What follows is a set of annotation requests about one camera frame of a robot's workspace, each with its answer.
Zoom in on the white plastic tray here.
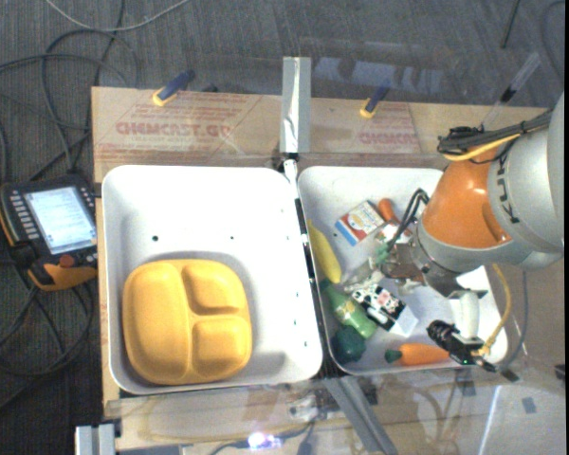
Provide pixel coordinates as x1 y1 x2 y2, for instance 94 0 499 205
296 165 511 377
101 164 324 396

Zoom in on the yellow divided plate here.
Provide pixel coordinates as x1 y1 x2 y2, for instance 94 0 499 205
121 259 254 387

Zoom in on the brown cardboard board, red print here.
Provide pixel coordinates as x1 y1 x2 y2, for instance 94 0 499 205
90 86 554 412

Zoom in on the green bottle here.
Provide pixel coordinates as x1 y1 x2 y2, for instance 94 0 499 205
319 279 378 340

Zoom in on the black cylinder on white bracket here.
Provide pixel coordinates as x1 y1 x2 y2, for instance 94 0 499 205
426 289 487 367

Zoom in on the orange carrot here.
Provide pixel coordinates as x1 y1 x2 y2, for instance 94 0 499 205
376 197 403 226
383 342 452 368

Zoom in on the white orange blue carton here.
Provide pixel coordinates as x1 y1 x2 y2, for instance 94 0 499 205
334 199 387 247

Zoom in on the yellow banana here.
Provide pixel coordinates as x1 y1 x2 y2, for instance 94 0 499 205
306 219 343 285

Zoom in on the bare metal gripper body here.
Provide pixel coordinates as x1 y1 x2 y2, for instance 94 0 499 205
381 240 462 299

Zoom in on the black and white cow carton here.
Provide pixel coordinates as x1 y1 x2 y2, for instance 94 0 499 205
351 283 420 338

